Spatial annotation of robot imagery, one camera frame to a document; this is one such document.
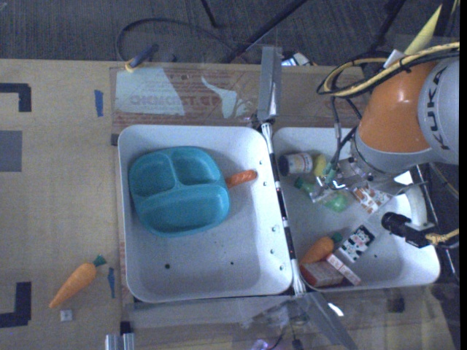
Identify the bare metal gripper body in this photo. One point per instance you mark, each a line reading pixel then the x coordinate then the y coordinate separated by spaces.
pixel 352 175

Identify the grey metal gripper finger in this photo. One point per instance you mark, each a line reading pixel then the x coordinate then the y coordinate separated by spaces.
pixel 318 194

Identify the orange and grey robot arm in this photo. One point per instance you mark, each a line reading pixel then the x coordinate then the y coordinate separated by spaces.
pixel 396 119

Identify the green bottle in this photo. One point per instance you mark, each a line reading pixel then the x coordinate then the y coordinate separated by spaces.
pixel 338 202

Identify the yellow lemon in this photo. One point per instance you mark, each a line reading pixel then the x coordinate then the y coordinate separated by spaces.
pixel 320 164

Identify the orange and white carton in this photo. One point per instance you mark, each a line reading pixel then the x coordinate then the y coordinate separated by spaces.
pixel 374 198

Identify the white bottle with dark cap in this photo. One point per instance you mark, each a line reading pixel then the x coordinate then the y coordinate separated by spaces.
pixel 297 163

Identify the orange carrot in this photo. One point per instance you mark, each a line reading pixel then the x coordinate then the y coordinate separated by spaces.
pixel 319 249
pixel 74 280

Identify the black and white carton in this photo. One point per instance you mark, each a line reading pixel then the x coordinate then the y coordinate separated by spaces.
pixel 358 242

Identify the red and white box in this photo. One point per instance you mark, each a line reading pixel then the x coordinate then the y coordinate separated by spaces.
pixel 344 270

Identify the white plastic tray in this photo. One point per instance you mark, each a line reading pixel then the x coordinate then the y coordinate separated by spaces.
pixel 204 257
pixel 394 261

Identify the blue divided plate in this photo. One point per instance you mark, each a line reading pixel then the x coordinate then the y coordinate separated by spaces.
pixel 175 191

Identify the small grey cube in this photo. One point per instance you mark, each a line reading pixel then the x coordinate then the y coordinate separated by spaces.
pixel 66 315

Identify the black cylinder on white bracket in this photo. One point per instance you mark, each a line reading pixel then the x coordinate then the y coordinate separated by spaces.
pixel 396 222

